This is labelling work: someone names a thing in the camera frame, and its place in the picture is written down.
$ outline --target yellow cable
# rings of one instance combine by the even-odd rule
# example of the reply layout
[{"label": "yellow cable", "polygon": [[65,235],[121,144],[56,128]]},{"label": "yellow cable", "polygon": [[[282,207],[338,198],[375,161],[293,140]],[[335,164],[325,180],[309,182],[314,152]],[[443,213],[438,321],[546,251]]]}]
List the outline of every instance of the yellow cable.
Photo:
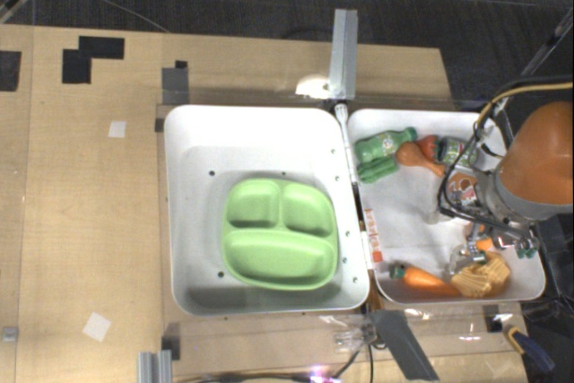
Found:
[{"label": "yellow cable", "polygon": [[553,83],[553,84],[546,84],[546,85],[530,85],[524,86],[522,88],[515,88],[514,90],[508,90],[499,94],[498,96],[494,97],[481,111],[478,118],[476,119],[476,125],[480,126],[483,118],[491,111],[492,106],[496,104],[499,100],[503,100],[504,98],[508,98],[510,96],[514,96],[515,94],[519,94],[521,92],[528,92],[528,91],[557,91],[557,90],[568,90],[572,88],[572,82],[567,83]]}]

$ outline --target wooden surface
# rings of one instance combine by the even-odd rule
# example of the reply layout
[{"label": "wooden surface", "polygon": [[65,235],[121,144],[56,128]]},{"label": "wooden surface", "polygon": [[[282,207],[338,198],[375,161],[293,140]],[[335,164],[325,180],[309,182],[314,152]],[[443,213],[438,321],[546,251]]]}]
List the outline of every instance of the wooden surface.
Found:
[{"label": "wooden surface", "polygon": [[[92,84],[62,84],[62,49],[77,48],[80,35],[125,38],[125,59],[94,59]],[[250,93],[258,91],[291,94],[300,78],[326,74],[330,46],[0,26],[0,49],[22,51],[22,75],[32,75],[31,85],[23,79],[16,93],[0,93],[0,120],[5,121],[0,139],[11,146],[0,150],[0,301],[5,301],[8,311],[4,313],[2,303],[0,318],[2,326],[17,320],[20,328],[15,379],[14,347],[2,344],[0,380],[135,381],[137,354],[157,352],[163,328],[169,325],[163,323],[167,294],[162,293],[161,194],[154,133],[161,103],[161,69],[173,67],[175,60],[186,60],[192,95],[195,90],[195,94],[208,90],[213,98],[220,91],[224,99],[232,100],[233,93],[224,91],[232,88],[246,93],[248,100]],[[440,53],[429,48],[360,46],[357,87],[359,92],[408,97],[449,96]],[[108,136],[112,121],[126,122],[124,138]],[[10,175],[18,168],[26,170],[25,181],[17,178],[14,182]],[[10,239],[13,229],[16,238]],[[21,272],[18,238],[22,238]],[[169,280],[163,279],[166,283],[169,286]],[[101,342],[83,333],[92,312],[111,321]],[[205,320],[200,322],[207,340],[213,327]],[[422,334],[428,342],[424,346],[440,342],[439,331],[436,337]],[[249,348],[241,347],[241,340],[248,343],[249,339],[237,333],[232,360],[253,359],[245,352]],[[218,355],[225,348],[221,342],[212,338],[211,346],[209,355],[215,362],[229,357]],[[305,349],[302,342],[283,342],[270,353],[287,353],[293,347]],[[508,348],[499,344],[500,350]],[[445,369],[456,365],[452,356],[457,353],[460,349],[447,353],[451,358],[444,358]],[[508,355],[516,364],[517,355]],[[334,362],[344,359],[339,355]],[[386,369],[394,364],[389,360],[387,356],[378,365]],[[518,364],[516,381],[524,381]],[[364,368],[364,364],[353,366],[347,381],[364,379]],[[391,381],[402,381],[397,378]]]}]

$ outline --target sticker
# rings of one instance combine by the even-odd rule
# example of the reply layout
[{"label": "sticker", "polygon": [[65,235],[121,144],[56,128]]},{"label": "sticker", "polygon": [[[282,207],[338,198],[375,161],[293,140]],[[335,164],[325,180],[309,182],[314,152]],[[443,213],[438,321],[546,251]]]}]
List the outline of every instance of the sticker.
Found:
[{"label": "sticker", "polygon": [[126,121],[112,121],[109,125],[108,137],[126,137]]},{"label": "sticker", "polygon": [[375,221],[375,213],[372,209],[365,209],[365,226],[367,228],[367,235],[369,236],[370,255],[374,263],[383,261],[383,252],[380,246],[380,239],[378,239],[377,222]]},{"label": "sticker", "polygon": [[82,332],[98,342],[103,342],[110,325],[109,319],[105,319],[98,313],[92,313]]}]

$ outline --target wooden table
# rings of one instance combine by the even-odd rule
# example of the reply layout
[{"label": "wooden table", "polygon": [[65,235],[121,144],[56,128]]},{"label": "wooden table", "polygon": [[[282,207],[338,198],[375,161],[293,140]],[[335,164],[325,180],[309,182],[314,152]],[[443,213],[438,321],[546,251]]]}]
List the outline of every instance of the wooden table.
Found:
[{"label": "wooden table", "polygon": [[[91,84],[62,84],[62,50],[77,49],[79,36],[124,38],[124,59],[93,59]],[[192,99],[203,94],[248,103],[292,95],[302,77],[326,74],[330,44],[3,25],[0,50],[22,52],[18,91],[0,92],[0,325],[20,329],[17,344],[0,343],[0,380],[135,381],[137,354],[159,351],[171,301],[162,289],[169,280],[162,280],[154,131],[161,69],[187,61]],[[357,75],[359,94],[450,96],[437,49],[359,46]],[[114,121],[126,122],[124,137],[109,137]],[[516,305],[509,308],[521,321]],[[110,321],[101,341],[83,333],[94,312]],[[467,313],[480,322],[480,311]],[[438,309],[432,314],[440,319]],[[196,370],[207,365],[206,356],[222,369],[228,358],[245,368],[253,360],[246,352],[252,348],[241,346],[253,336],[240,327],[232,332],[233,346],[210,338],[223,320],[187,322],[190,334],[203,331],[205,340]],[[293,319],[274,321],[286,330]],[[466,381],[526,381],[519,356],[500,335],[481,329],[480,346],[448,351],[440,348],[445,336],[437,324],[437,330],[417,327],[443,381],[460,381],[461,369]],[[213,355],[218,346],[235,355]],[[269,352],[306,346],[286,343]],[[330,363],[346,358],[336,355]],[[386,381],[403,381],[388,352],[376,358]],[[365,380],[364,360],[348,370],[347,381]],[[194,365],[174,363],[174,369]]]}]

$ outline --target green plate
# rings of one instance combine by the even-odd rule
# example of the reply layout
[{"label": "green plate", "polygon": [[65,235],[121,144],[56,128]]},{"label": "green plate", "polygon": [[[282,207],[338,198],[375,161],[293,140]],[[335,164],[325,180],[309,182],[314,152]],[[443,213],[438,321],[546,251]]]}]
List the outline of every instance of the green plate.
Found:
[{"label": "green plate", "polygon": [[321,287],[337,266],[333,204],[298,182],[239,182],[225,205],[222,252],[227,269],[244,283],[284,291]]}]

